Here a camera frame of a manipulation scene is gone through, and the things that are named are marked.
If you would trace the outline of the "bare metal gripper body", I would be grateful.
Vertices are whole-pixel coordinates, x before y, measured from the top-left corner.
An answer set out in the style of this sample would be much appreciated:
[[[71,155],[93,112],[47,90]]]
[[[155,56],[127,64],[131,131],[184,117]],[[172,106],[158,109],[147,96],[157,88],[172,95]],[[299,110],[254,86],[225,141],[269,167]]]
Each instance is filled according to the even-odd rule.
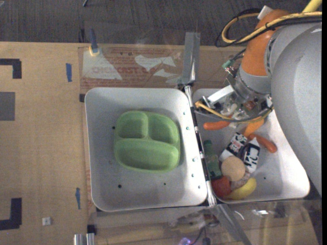
[[[232,93],[225,105],[230,108],[236,106],[232,114],[234,120],[254,120],[266,117],[271,112],[270,77],[236,71],[229,74],[226,80],[232,87]]]

